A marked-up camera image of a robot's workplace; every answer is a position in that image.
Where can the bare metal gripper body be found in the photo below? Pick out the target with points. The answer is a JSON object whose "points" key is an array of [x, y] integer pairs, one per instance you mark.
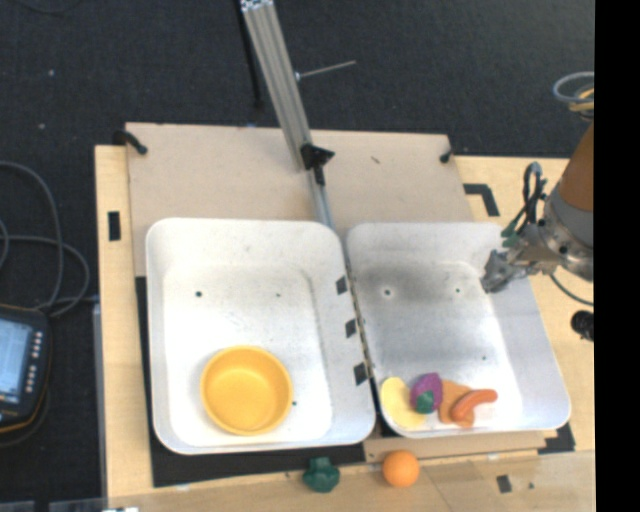
{"points": [[547, 252]]}

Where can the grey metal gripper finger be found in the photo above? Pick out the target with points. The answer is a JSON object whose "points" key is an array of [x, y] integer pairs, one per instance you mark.
{"points": [[514, 272], [493, 272]]}

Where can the white plastic tray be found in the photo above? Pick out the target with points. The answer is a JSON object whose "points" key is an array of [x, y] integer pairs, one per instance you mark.
{"points": [[430, 325], [240, 300]]}

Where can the orange sausage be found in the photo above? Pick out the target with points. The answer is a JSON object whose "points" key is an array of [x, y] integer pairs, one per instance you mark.
{"points": [[472, 401]]}

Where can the purple eggplant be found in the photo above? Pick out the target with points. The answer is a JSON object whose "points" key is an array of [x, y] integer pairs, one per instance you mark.
{"points": [[426, 387]]}

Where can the orange flat bread slice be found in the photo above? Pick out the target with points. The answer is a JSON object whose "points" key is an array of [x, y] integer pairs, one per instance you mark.
{"points": [[449, 415]]}

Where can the pale yellow round slice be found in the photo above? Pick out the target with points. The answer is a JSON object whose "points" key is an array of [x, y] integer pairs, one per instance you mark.
{"points": [[396, 404]]}

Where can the orange ball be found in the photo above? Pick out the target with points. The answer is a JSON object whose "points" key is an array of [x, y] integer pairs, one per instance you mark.
{"points": [[401, 469]]}

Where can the green broccoli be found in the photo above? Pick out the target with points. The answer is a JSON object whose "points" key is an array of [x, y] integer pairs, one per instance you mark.
{"points": [[321, 476]]}

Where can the yellow bowl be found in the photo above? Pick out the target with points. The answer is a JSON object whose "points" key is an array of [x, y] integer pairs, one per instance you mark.
{"points": [[246, 391]]}

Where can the brown cardboard board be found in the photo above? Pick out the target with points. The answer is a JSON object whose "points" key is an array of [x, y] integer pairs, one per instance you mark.
{"points": [[225, 175]]}

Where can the black cylinder on white bracket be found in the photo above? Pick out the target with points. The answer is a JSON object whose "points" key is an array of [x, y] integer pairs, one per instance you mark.
{"points": [[584, 324]]}

